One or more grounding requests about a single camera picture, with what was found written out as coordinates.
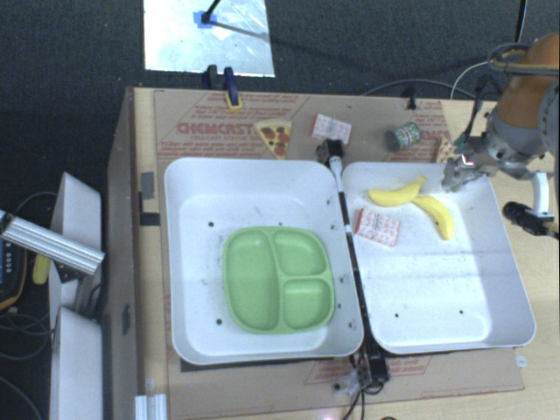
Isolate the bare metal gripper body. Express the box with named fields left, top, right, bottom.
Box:
left=454, top=134, right=505, bottom=178

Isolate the yellow banana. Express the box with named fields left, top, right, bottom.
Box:
left=367, top=175, right=428, bottom=207
left=412, top=194, right=457, bottom=242

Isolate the green and white can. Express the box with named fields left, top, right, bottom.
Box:
left=384, top=121, right=423, bottom=152

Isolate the white and red packet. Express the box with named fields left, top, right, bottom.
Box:
left=353, top=207, right=402, bottom=249
left=311, top=113, right=354, bottom=146

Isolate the thin black and white rod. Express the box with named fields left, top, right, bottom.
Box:
left=329, top=155, right=381, bottom=366

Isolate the white plastic tray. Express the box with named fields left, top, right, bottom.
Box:
left=340, top=160, right=537, bottom=355
left=164, top=157, right=366, bottom=366

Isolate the toy pizza slice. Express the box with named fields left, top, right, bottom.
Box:
left=254, top=119, right=294, bottom=161

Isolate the green divided plate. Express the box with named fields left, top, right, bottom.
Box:
left=221, top=226, right=337, bottom=335

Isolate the brown cardboard board red print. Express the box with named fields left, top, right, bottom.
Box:
left=153, top=88, right=525, bottom=400

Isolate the black cylinder on white bracket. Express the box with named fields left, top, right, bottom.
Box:
left=501, top=171, right=560, bottom=238

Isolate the black block with thin wires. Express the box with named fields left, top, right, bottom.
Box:
left=316, top=138, right=347, bottom=164
left=349, top=351, right=391, bottom=387

